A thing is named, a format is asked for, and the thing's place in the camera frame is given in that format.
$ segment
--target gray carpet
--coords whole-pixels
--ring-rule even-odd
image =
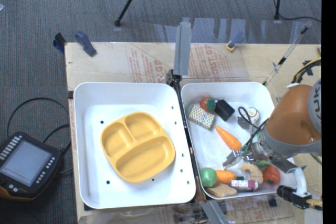
[[[22,102],[48,97],[67,104],[64,56],[53,47],[57,33],[74,42],[84,31],[91,41],[175,42],[176,26],[192,23],[192,42],[228,42],[243,31],[243,43],[289,44],[311,21],[301,44],[321,43],[322,0],[133,0],[114,25],[127,0],[0,0],[0,141],[7,135],[11,113]],[[43,140],[68,122],[67,111],[47,100],[22,106],[9,134],[24,131]],[[69,128],[48,143],[63,147]],[[72,166],[71,150],[61,169]],[[0,199],[0,223],[76,223],[72,173],[58,175],[34,201]]]

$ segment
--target wooden table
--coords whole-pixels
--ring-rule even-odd
[[[85,210],[79,194],[79,178],[77,163],[77,144],[74,101],[72,94],[77,85],[83,82],[158,82],[164,83],[165,76],[174,66],[174,43],[121,43],[93,42],[97,54],[90,57],[79,43],[65,44],[66,73],[69,90],[69,110],[71,122],[71,141],[73,155],[73,171],[75,177],[77,219],[79,223],[126,223],[128,218],[133,223],[177,223],[176,208],[157,207],[150,212],[138,212],[138,217],[125,216],[115,210]],[[257,81],[263,83],[267,76],[286,53],[290,44],[238,44],[234,51],[225,49],[225,44],[191,44],[190,67],[188,76],[183,76],[182,84],[188,82],[226,82]],[[321,45],[297,45],[274,79],[266,86],[276,105],[287,91],[293,76],[303,65],[321,55]],[[321,77],[321,67],[314,67],[305,74],[302,84],[314,85]],[[322,194],[322,167],[309,154],[294,157],[295,164],[307,165],[304,170],[309,191],[320,196]],[[278,211],[255,208],[241,210],[239,204],[233,203],[228,209],[227,217],[236,223],[266,221],[264,223],[318,223],[322,220],[322,212],[313,209],[302,210],[290,202],[281,200]]]

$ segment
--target orange carrot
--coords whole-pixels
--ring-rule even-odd
[[[230,134],[228,131],[225,131],[223,128],[219,127],[218,125],[215,126],[217,132],[222,137],[224,142],[235,151],[239,151],[241,148],[241,142],[234,137],[232,134]]]
[[[230,184],[231,180],[237,179],[234,172],[228,170],[215,170],[217,174],[217,180],[226,184]]]

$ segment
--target cable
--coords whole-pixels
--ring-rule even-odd
[[[310,156],[312,156],[315,161],[322,165],[322,161],[316,155],[311,153]]]
[[[28,206],[25,206],[25,208],[40,222],[41,224],[44,224],[44,222],[39,218],[39,216]]]
[[[243,114],[241,113],[240,110],[244,110],[245,115],[247,116],[247,118],[245,118],[245,115],[243,115]],[[247,123],[248,123],[249,125],[252,125],[254,128],[258,128],[258,126],[255,126],[255,125],[252,123],[252,121],[251,121],[251,117],[250,117],[249,113],[247,112],[247,110],[246,110],[245,108],[243,108],[242,106],[238,107],[238,112],[239,112],[240,116],[242,116],[242,118],[243,118],[245,121],[247,121]]]
[[[256,134],[261,130],[261,128],[266,124],[266,122],[268,121],[269,118],[265,119],[263,121],[263,123],[261,125],[259,125],[257,127],[257,129],[254,131],[254,133],[251,135],[250,139],[245,143],[245,145],[243,146],[244,148],[246,148],[246,150],[250,150],[251,148],[251,142],[253,140],[253,138],[256,136]]]
[[[274,7],[276,8],[277,4],[276,4],[275,0],[273,0],[273,3],[274,3]],[[284,20],[312,19],[312,20],[316,20],[316,21],[322,23],[321,20],[318,20],[316,18],[309,17],[309,16],[302,16],[302,17],[296,17],[296,18],[285,18],[285,17],[281,16],[280,13],[279,13],[279,16]]]
[[[49,98],[49,97],[36,97],[36,98],[28,99],[28,100],[22,102],[19,106],[17,106],[16,109],[11,113],[11,115],[10,115],[10,117],[9,117],[9,120],[8,120],[8,122],[7,122],[7,130],[6,130],[6,135],[7,135],[7,137],[9,137],[9,125],[10,125],[10,122],[11,122],[11,120],[12,120],[12,118],[13,118],[15,112],[16,112],[19,108],[21,108],[23,105],[25,105],[25,104],[27,104],[27,103],[29,103],[29,102],[35,101],[35,100],[49,100],[49,101],[52,101],[52,102],[54,102],[54,103],[57,103],[57,104],[61,105],[61,106],[67,111],[67,114],[69,115],[69,110],[67,109],[67,107],[66,107],[64,104],[62,104],[61,102],[59,102],[59,101],[57,101],[57,100],[55,100],[55,99],[52,99],[52,98]],[[55,132],[57,132],[59,129],[62,129],[62,128],[65,128],[65,127],[70,127],[70,124],[69,124],[69,123],[66,123],[66,124],[63,124],[63,125],[57,127],[56,129],[54,129],[51,133],[49,133],[49,134],[46,136],[46,138],[43,140],[43,143],[45,143],[45,142],[48,140],[48,138],[49,138],[51,135],[53,135]],[[68,148],[70,147],[70,145],[71,145],[71,138],[69,139],[67,145],[66,145],[64,148],[61,149],[61,152],[62,152],[63,155],[64,155],[65,152],[68,150]],[[69,168],[69,169],[67,169],[67,170],[60,171],[59,174],[64,174],[64,173],[69,172],[69,171],[71,171],[71,170],[72,170],[72,168]]]
[[[63,106],[63,108],[67,111],[67,113],[69,114],[69,110],[67,109],[67,107],[65,105],[63,105],[61,102],[55,100],[55,99],[52,99],[52,98],[49,98],[49,97],[36,97],[36,98],[31,98],[31,99],[28,99],[26,101],[24,101],[23,103],[21,103],[10,115],[9,117],[9,120],[7,122],[7,129],[6,129],[6,134],[7,134],[7,137],[9,137],[9,124],[12,120],[12,117],[14,116],[15,112],[21,107],[23,106],[24,104],[26,103],[29,103],[29,102],[32,102],[32,101],[35,101],[35,100],[49,100],[49,101],[52,101],[52,102],[55,102],[57,104],[60,104],[61,106]]]
[[[314,66],[320,66],[321,65],[321,57],[316,58],[315,60],[311,60],[309,63],[307,63],[304,67],[302,67],[293,77],[293,80],[291,83],[300,83],[302,80],[302,76],[310,70]]]

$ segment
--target toy tomato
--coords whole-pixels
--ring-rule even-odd
[[[273,165],[268,165],[263,172],[264,182],[274,185],[280,181],[280,171]]]
[[[210,111],[214,111],[216,107],[216,102],[211,97],[206,97],[199,103],[199,105],[206,112],[210,112]]]

